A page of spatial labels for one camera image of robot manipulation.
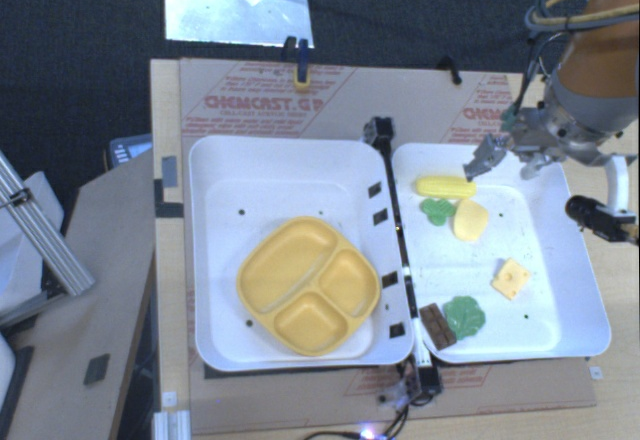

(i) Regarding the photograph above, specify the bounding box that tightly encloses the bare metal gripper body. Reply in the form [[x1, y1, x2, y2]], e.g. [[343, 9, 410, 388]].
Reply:
[[506, 106, 621, 165]]

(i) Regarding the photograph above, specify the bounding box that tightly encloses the yellow corn cob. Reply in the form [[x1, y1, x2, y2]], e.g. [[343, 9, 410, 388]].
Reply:
[[415, 175, 478, 201]]

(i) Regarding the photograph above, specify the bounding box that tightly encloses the pale yellow potato chip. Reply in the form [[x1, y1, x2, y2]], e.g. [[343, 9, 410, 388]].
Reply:
[[452, 198, 490, 243]]

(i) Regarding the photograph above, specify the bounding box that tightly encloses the small green broccoli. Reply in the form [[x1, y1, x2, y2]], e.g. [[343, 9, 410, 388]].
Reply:
[[419, 197, 457, 228]]

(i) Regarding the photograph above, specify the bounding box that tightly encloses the white plastic tray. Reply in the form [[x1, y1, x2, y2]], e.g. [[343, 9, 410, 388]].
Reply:
[[391, 142, 613, 365], [188, 134, 417, 374]]

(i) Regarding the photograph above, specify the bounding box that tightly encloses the brown cardboard board, red print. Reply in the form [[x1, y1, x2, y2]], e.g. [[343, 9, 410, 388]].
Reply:
[[178, 57, 599, 435]]

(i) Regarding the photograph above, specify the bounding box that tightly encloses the thin black and white rod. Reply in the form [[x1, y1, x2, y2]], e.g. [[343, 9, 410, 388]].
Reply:
[[378, 137, 432, 370]]

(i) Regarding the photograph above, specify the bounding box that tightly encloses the yellow cheese slice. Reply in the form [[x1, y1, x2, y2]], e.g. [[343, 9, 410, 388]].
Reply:
[[490, 257, 533, 301]]

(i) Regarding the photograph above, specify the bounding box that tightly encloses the green lettuce leaf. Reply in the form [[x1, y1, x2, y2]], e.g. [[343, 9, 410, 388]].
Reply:
[[442, 295, 487, 341]]

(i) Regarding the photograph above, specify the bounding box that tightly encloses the brown chocolate bar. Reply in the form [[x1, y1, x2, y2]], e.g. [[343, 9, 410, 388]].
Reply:
[[418, 302, 458, 351]]

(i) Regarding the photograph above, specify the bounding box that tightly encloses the yellow divided plate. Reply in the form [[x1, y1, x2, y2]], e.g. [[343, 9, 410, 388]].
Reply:
[[235, 215, 383, 358]]

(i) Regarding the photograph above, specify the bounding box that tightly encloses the black cylinder on white bracket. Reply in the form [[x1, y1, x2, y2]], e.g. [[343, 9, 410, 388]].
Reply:
[[564, 153, 640, 245]]

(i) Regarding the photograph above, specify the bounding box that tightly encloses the black block with thin wires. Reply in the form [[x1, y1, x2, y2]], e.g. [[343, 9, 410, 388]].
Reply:
[[398, 361, 445, 405], [362, 115, 397, 147]]

